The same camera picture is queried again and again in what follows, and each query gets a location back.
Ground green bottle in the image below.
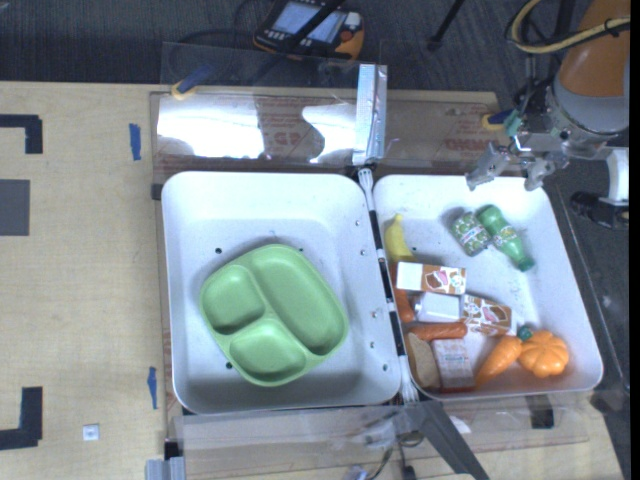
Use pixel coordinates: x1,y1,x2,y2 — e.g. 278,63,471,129
475,203,537,274

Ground black cylinder on white bracket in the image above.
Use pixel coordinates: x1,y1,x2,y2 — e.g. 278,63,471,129
569,147,630,232

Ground pink and white packet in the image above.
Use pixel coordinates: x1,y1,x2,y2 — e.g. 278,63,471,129
430,337,477,395

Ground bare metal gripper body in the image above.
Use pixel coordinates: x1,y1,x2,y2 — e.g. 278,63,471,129
508,117,621,170

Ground orange carrot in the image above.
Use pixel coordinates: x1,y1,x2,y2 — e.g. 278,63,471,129
474,324,534,390

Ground green divided plate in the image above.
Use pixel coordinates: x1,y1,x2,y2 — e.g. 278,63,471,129
198,243,351,389

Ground yellow banana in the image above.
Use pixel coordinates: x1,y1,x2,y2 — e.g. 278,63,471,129
382,212,419,265

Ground white plastic tray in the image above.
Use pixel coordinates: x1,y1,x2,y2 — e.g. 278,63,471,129
160,169,404,416
371,173,605,402

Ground orange pumpkin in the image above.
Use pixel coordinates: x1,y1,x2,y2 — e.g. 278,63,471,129
516,329,571,380

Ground orange sausage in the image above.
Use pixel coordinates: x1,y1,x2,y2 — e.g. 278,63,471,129
406,321,469,344
391,263,417,325

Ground white and brown carton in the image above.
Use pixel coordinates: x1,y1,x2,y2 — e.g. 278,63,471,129
394,260,468,296
414,291,514,338

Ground green can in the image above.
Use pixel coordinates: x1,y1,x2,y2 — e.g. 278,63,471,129
450,210,493,258

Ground brown bread slice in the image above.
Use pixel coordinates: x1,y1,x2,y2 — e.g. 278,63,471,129
404,331,443,391

